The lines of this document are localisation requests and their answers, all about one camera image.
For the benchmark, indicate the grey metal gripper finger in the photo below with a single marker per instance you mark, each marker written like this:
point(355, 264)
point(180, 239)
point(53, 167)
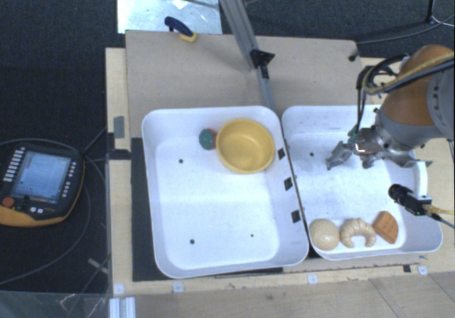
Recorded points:
point(368, 161)
point(339, 156)

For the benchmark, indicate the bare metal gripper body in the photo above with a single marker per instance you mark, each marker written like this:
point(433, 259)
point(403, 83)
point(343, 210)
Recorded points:
point(371, 144)

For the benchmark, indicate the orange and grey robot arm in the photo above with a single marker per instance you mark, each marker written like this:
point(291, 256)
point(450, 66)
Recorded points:
point(409, 103)

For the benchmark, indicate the white plastic tray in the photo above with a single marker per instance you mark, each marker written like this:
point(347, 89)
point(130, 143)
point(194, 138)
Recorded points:
point(341, 195)
point(213, 210)

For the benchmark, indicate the orange biscuit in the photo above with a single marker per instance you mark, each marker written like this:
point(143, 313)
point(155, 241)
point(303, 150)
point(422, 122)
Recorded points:
point(386, 227)

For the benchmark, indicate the beige croissant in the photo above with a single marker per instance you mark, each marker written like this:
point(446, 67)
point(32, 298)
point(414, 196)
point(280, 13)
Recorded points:
point(355, 229)

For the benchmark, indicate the beige round bread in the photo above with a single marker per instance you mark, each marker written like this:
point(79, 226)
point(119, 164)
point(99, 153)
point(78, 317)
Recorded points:
point(323, 234)

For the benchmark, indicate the yellow bowl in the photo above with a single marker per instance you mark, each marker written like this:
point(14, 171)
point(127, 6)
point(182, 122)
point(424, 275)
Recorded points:
point(245, 146)

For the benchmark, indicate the green and red round toy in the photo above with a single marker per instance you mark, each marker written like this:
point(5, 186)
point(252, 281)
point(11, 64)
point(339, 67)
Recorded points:
point(206, 138)

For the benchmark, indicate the brown cardboard board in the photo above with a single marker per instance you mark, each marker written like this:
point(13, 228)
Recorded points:
point(199, 74)

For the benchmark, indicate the black cylinder on white bracket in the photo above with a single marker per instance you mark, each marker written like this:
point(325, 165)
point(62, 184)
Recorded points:
point(403, 195)

